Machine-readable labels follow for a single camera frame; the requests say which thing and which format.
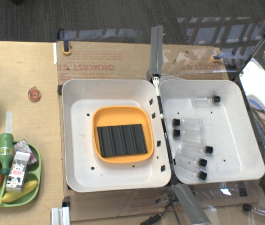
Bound clear plastic bottle black cap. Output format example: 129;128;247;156
172;128;205;139
181;140;214;155
174;164;208;181
175;149;208;167
191;95;221;108
242;203;265;220
172;118;204;129

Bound brown cardboard board red print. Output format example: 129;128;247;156
56;40;265;222

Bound pink packet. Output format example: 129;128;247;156
13;139;38;166

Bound white plastic tray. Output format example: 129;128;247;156
61;78;172;194
158;79;265;186

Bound green bottle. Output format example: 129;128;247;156
0;133;15;176

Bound green divided plate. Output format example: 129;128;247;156
0;139;42;208

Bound white cow print carton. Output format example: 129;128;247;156
5;151;31;194

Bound thin black and white rod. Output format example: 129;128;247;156
151;76;178;186

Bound pink round biscuit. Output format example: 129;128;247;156
27;86;42;103

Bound yellow banana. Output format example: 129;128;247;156
0;180;39;205

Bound black ribbed rack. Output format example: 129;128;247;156
96;123;149;158

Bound orange square plate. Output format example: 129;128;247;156
91;105;155;165

